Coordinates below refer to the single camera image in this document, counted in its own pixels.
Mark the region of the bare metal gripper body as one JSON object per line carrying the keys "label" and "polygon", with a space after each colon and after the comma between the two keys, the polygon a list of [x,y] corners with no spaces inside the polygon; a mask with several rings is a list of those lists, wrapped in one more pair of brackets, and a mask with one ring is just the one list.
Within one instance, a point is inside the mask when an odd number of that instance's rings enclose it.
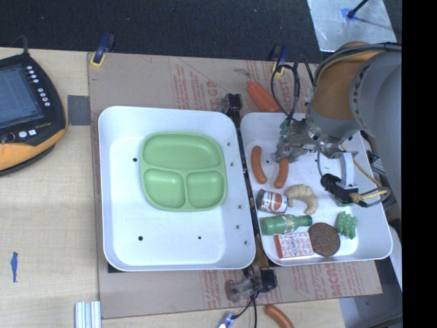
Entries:
{"label": "bare metal gripper body", "polygon": [[331,158],[340,152],[342,139],[331,137],[323,133],[320,128],[308,120],[285,120],[281,124],[281,145],[299,147],[303,154],[308,152],[319,152]]}

